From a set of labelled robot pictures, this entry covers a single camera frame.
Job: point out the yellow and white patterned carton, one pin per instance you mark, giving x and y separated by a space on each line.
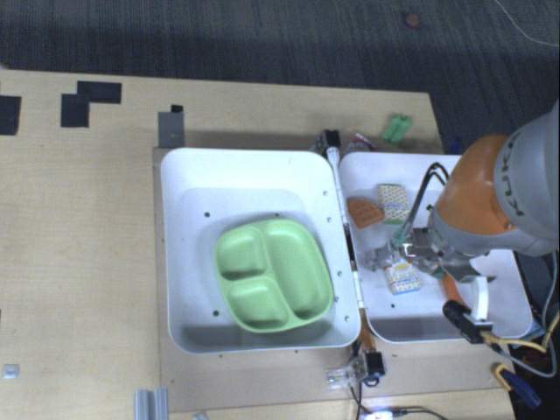
394 199

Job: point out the white plastic tray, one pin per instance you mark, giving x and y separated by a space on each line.
197 243
437 317

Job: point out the green ribbed block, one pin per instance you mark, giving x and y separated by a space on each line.
397 128

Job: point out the red and white packet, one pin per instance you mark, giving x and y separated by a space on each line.
361 143

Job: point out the green divided plate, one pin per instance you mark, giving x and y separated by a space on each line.
280 278

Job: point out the thin black and white rod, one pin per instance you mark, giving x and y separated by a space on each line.
338 182

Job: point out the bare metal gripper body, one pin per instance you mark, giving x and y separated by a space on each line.
419 252

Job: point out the black cylinder on white bracket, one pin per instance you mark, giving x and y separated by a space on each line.
464 319

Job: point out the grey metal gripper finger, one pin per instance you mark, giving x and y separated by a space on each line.
389 250
375 261

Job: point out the white and yellow small carton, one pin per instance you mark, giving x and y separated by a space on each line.
403 280

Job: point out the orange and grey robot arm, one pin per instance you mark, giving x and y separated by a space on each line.
481 199

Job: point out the orange waffle biscuit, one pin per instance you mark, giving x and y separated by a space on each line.
364 213

